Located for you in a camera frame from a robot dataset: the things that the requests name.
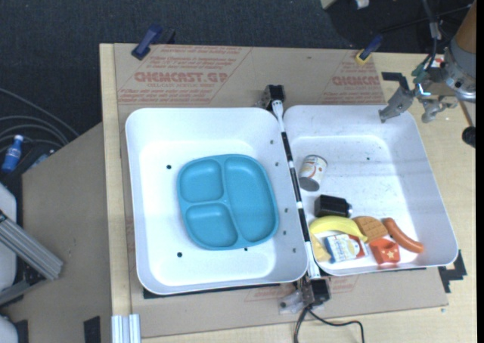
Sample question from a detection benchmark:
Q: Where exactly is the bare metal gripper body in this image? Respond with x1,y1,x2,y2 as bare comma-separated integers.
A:
414,64,477,104

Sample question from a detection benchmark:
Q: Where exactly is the white plastic tray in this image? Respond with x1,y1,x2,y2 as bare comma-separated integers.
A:
124,107,309,295
282,104,460,277

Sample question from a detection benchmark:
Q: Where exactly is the white can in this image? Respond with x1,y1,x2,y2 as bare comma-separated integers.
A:
298,154,329,193

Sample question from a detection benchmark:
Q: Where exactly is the black bottle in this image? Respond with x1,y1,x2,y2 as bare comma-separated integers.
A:
313,193,354,219

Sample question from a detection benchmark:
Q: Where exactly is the thin black and white rod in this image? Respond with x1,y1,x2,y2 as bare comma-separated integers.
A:
271,100,318,279

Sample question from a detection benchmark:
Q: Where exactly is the brown biscuit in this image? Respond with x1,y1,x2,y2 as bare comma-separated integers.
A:
352,215,388,243

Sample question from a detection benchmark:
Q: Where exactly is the orange sausage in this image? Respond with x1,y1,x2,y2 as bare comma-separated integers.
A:
382,217,425,254

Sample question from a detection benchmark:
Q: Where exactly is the yellow banana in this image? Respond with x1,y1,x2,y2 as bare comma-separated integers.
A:
308,215,369,244

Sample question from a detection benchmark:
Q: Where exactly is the red cube with yellow star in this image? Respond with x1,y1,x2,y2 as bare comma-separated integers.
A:
368,237,402,267

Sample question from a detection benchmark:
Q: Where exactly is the white carton with blue print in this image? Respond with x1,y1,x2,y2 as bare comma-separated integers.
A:
322,232,370,264

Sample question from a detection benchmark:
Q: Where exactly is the yellow pizza slice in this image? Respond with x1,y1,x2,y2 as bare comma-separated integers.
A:
310,233,332,263

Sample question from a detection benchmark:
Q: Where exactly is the brown cardboard board, red print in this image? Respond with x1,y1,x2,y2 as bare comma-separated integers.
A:
113,43,451,339

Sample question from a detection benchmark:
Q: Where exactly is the blue divided plate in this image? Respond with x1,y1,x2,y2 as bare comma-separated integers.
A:
175,153,281,252

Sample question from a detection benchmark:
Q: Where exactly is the blue plastic bottle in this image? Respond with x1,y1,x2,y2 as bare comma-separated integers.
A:
1,134,25,174

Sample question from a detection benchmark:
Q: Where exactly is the black block with thin wires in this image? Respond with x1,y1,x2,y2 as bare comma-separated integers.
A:
279,277,332,314
256,84,287,110

